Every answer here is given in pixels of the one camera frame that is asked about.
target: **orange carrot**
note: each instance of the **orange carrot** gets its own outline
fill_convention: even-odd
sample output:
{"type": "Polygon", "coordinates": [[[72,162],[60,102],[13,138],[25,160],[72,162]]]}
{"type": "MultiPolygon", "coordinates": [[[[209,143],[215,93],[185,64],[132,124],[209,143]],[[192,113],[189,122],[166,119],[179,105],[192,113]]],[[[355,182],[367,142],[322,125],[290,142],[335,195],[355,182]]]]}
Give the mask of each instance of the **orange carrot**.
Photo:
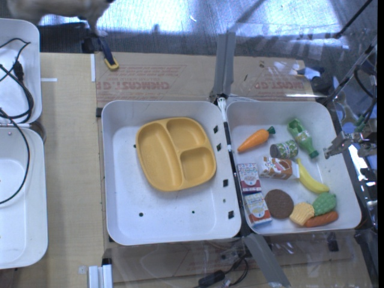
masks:
{"type": "Polygon", "coordinates": [[[336,221],[338,219],[337,211],[329,211],[322,215],[317,215],[316,217],[310,218],[305,222],[305,227],[316,227],[328,224],[330,222],[336,221]]]}
{"type": "Polygon", "coordinates": [[[266,142],[270,133],[275,133],[275,128],[273,126],[269,127],[268,130],[257,130],[238,147],[238,152],[246,151],[256,145],[266,142]]]}

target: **banana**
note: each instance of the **banana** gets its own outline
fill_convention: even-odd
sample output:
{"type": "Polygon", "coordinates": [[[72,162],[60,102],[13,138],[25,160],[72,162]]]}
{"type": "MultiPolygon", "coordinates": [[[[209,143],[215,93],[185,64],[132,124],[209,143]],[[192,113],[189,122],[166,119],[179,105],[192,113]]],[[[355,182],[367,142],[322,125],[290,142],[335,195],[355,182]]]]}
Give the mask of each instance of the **banana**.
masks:
{"type": "Polygon", "coordinates": [[[321,182],[313,179],[313,177],[308,173],[307,169],[302,165],[299,158],[296,162],[299,165],[299,180],[308,190],[315,193],[323,193],[329,191],[329,188],[325,184],[322,184],[321,182]]]}

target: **white plastic tray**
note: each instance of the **white plastic tray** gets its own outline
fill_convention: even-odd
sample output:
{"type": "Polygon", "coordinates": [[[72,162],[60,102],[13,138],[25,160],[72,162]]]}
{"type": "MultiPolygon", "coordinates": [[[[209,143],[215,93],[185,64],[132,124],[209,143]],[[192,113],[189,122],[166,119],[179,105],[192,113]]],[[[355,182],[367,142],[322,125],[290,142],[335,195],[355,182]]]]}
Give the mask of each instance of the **white plastic tray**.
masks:
{"type": "MultiPolygon", "coordinates": [[[[334,126],[328,110],[321,104],[309,101],[302,102],[234,102],[227,107],[227,118],[236,163],[259,163],[263,156],[270,156],[269,147],[274,143],[292,139],[287,130],[287,124],[293,118],[298,118],[313,137],[313,145],[319,156],[311,160],[308,154],[300,149],[299,157],[311,175],[328,185],[331,192],[337,196],[336,210],[339,219],[325,226],[305,228],[299,227],[291,220],[273,219],[271,223],[262,224],[256,232],[263,235],[284,233],[310,232],[315,230],[351,229],[361,220],[361,210],[347,171],[343,156],[335,155],[325,159],[323,148],[331,145],[336,137],[334,126]],[[237,153],[237,147],[253,132],[260,128],[268,129],[274,126],[276,134],[269,136],[266,143],[251,151],[237,153]]],[[[279,180],[260,178],[262,193],[269,190],[281,189],[287,192],[293,202],[313,203],[317,194],[306,189],[297,179],[279,180]]]]}
{"type": "MultiPolygon", "coordinates": [[[[35,121],[42,110],[41,105],[41,82],[40,82],[40,35],[33,24],[24,20],[0,19],[0,45],[3,45],[12,38],[21,38],[31,42],[21,52],[19,61],[23,66],[24,84],[31,92],[34,99],[32,115],[27,123],[35,121]]],[[[16,60],[19,50],[24,43],[15,40],[0,48],[0,64],[10,70],[16,60]]],[[[0,79],[5,72],[0,69],[0,79]]],[[[9,76],[0,81],[0,106],[10,116],[25,112],[28,102],[21,87],[9,76]]],[[[0,118],[0,124],[9,124],[8,120],[0,118]]]]}
{"type": "MultiPolygon", "coordinates": [[[[39,261],[48,246],[43,141],[23,129],[31,151],[26,182],[13,199],[0,205],[0,269],[39,261]]],[[[0,128],[0,201],[22,183],[27,161],[25,142],[15,128],[0,128]]]]}
{"type": "Polygon", "coordinates": [[[205,101],[113,101],[104,107],[101,120],[107,229],[114,241],[122,245],[197,241],[231,238],[239,232],[238,199],[218,107],[205,101]],[[217,170],[201,185],[162,192],[145,178],[135,136],[145,123],[177,116],[202,125],[217,170]]]}

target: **green can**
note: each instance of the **green can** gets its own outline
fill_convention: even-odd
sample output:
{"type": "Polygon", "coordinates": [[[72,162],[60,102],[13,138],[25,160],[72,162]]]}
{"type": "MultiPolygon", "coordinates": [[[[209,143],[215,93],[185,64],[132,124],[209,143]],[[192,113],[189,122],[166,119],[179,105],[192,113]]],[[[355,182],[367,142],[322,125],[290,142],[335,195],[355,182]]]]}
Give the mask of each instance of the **green can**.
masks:
{"type": "Polygon", "coordinates": [[[291,159],[298,155],[299,148],[294,140],[272,144],[269,148],[272,158],[291,159]]]}

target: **brown round cookie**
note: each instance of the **brown round cookie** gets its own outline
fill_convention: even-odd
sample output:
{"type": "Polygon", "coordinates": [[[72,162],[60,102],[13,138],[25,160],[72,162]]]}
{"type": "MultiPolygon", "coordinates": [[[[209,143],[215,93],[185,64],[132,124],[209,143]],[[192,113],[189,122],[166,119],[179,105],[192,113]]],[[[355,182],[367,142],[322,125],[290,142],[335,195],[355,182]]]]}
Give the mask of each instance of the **brown round cookie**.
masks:
{"type": "Polygon", "coordinates": [[[293,200],[286,192],[274,189],[265,196],[265,203],[274,218],[285,219],[293,211],[293,200]]]}

